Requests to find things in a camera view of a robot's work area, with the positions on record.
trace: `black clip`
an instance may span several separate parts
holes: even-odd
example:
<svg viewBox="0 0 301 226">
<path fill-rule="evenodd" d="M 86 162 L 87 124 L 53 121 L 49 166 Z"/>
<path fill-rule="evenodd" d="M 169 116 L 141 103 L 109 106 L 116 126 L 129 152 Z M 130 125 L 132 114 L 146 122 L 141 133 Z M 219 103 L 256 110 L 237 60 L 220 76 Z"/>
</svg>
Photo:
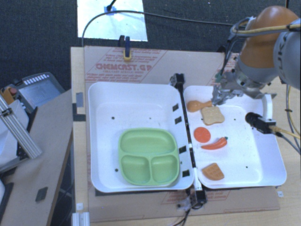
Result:
<svg viewBox="0 0 301 226">
<path fill-rule="evenodd" d="M 118 47 L 123 47 L 125 45 L 125 36 L 121 35 L 118 40 Z"/>
<path fill-rule="evenodd" d="M 10 115 L 12 112 L 13 112 L 13 110 L 11 108 L 7 108 L 6 110 L 4 110 L 0 113 L 0 116 L 5 117 L 7 115 Z"/>
</svg>

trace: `cardboard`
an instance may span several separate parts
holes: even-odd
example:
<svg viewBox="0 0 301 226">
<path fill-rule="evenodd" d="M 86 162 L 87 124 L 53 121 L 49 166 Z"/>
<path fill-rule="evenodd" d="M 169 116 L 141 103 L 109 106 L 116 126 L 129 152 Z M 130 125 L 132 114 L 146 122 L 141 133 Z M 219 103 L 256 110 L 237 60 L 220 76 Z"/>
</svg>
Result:
<svg viewBox="0 0 301 226">
<path fill-rule="evenodd" d="M 168 84 L 169 78 L 174 73 L 185 74 L 185 87 L 213 85 L 214 76 L 223 62 L 221 53 L 132 49 L 133 60 L 125 62 L 122 48 L 85 47 L 84 58 L 76 53 L 82 53 L 82 50 L 73 52 L 79 59 L 73 64 L 79 65 L 84 61 L 84 71 L 80 70 L 84 78 L 74 75 L 77 81 L 75 82 L 76 91 L 73 94 L 87 93 L 89 86 L 97 81 Z M 233 68 L 235 56 L 232 56 L 226 71 Z M 81 83 L 85 84 L 85 91 L 80 91 L 80 88 L 83 88 L 79 86 Z M 90 178 L 89 126 L 88 122 L 83 123 L 87 126 L 88 192 L 87 194 L 80 193 L 80 199 L 77 202 L 80 200 L 86 202 L 84 211 L 90 212 L 91 222 L 183 216 L 184 212 L 177 209 L 177 204 L 187 198 L 185 191 L 128 194 L 103 194 L 95 191 Z M 79 186 L 84 187 L 85 183 L 80 183 L 78 179 L 76 181 Z M 213 190 L 207 192 L 207 199 L 208 202 L 204 207 L 193 210 L 191 215 L 280 208 L 274 187 Z"/>
</svg>

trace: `green divided plate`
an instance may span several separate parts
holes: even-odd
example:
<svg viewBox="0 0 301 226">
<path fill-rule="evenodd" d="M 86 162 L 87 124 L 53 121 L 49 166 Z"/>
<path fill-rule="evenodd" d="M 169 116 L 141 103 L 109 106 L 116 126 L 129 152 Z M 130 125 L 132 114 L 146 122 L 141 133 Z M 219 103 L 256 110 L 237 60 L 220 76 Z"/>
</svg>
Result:
<svg viewBox="0 0 301 226">
<path fill-rule="evenodd" d="M 154 128 L 128 129 L 119 138 L 119 166 L 131 184 L 168 185 L 179 174 L 176 141 L 168 131 Z"/>
</svg>

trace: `red pepper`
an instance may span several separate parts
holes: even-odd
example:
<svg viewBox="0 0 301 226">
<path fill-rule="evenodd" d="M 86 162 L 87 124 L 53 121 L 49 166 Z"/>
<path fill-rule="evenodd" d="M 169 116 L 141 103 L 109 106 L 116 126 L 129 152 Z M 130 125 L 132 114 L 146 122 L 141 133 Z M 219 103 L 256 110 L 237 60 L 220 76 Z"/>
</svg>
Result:
<svg viewBox="0 0 301 226">
<path fill-rule="evenodd" d="M 227 137 L 222 137 L 220 138 L 217 142 L 214 142 L 212 144 L 208 144 L 208 145 L 203 145 L 201 146 L 203 149 L 206 150 L 215 150 L 215 149 L 219 149 L 222 148 L 224 146 L 226 146 L 227 144 Z"/>
</svg>

